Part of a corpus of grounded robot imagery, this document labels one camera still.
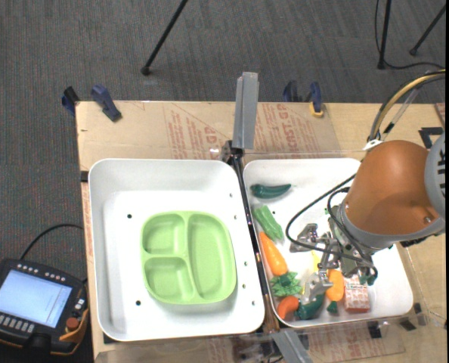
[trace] table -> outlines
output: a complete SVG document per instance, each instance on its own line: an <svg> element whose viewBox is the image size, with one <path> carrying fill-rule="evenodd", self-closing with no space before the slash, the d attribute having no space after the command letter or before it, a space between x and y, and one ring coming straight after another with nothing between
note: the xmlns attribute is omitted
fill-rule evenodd
<svg viewBox="0 0 449 363"><path fill-rule="evenodd" d="M94 264L88 183L85 174L106 157L215 159L232 139L233 102L115 101L122 119L110 121L93 101L76 105L82 202L91 308L94 307ZM380 104L325 104L324 117L311 115L308 103L259 103L252 159L299 157L362 158L361 151ZM384 126L395 114L395 105ZM444 127L434 104L412 104L391 134L423 145L421 129ZM399 247L420 313L411 310L400 319L381 320L382 337L369 339L363 330L336 327L311 333L308 353L318 361L446 361L446 251L445 235L411 247ZM162 343L105 343L96 311L91 310L95 361L234 361L237 344L249 350L259 343L255 335L243 338L174 340ZM351 330L356 335L351 340Z"/></svg>

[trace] screen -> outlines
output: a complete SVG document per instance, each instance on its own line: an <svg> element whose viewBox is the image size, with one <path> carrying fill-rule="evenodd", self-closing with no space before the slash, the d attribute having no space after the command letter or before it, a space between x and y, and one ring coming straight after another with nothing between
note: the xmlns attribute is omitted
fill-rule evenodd
<svg viewBox="0 0 449 363"><path fill-rule="evenodd" d="M10 270L0 289L0 312L55 328L71 287Z"/></svg>

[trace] small box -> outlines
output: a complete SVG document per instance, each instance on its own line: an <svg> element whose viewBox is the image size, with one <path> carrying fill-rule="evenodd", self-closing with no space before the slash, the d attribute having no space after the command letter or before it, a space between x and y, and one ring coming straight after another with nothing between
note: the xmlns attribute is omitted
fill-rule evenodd
<svg viewBox="0 0 449 363"><path fill-rule="evenodd" d="M359 282L357 275L345 278L344 308L354 313L365 313L370 310L367 286Z"/></svg>

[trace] orange carrot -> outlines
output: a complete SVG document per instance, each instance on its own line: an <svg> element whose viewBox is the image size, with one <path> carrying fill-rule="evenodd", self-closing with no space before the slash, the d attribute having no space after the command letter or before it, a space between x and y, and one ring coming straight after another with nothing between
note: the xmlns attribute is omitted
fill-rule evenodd
<svg viewBox="0 0 449 363"><path fill-rule="evenodd" d="M300 306L300 301L295 296L287 296L284 297L279 303L277 307L278 315L281 319L285 320L285 316L290 313L296 311Z"/></svg>
<svg viewBox="0 0 449 363"><path fill-rule="evenodd" d="M325 291L325 295L330 301L340 301L344 296L344 276L338 269L327 270L327 277L333 286Z"/></svg>
<svg viewBox="0 0 449 363"><path fill-rule="evenodd" d="M262 242L267 264L273 275L280 276L287 273L288 266L286 265L284 257L281 255L274 242L263 231L260 231L260 241Z"/></svg>

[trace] tripod leg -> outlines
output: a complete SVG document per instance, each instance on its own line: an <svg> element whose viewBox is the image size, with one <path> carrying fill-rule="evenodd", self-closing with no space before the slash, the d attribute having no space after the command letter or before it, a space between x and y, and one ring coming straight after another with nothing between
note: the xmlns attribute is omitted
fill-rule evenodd
<svg viewBox="0 0 449 363"><path fill-rule="evenodd" d="M421 44L424 42L424 39L426 39L426 37L429 35L429 33L431 32L431 30L433 29L433 27L436 25L436 23L438 22L438 20L440 20L441 16L443 16L444 12L446 11L446 4L443 5L443 8L441 9L441 11L439 11L439 13L436 15L435 19L431 22L431 24L429 24L429 27L426 29L426 31L423 33L423 36L421 36L421 39L418 40L418 43L416 43L416 45L409 50L409 53L411 55L416 55L418 52L418 48L421 46Z"/></svg>
<svg viewBox="0 0 449 363"><path fill-rule="evenodd" d="M382 29L382 41L381 41L381 49L379 52L379 63L377 64L377 68L384 70L386 68L384 64L384 54L386 52L386 40L388 37L388 27L389 27L389 15L391 14L391 3L392 0L387 0L386 2L386 14L384 16L384 28Z"/></svg>
<svg viewBox="0 0 449 363"><path fill-rule="evenodd" d="M172 27L174 26L176 20L179 18L179 15L181 14L182 10L186 6L187 0L182 0L181 4L178 6L177 11L174 13L174 15L171 18L171 21L169 22L168 26L166 27L166 30L164 31L163 35L161 36L161 39L157 42L157 45L150 55L149 59L147 60L144 67L141 68L141 73L145 76L148 76L150 74L150 65L152 64L154 58L157 56L157 53L159 52L160 48L164 44L164 41L167 38L167 35L171 32Z"/></svg>

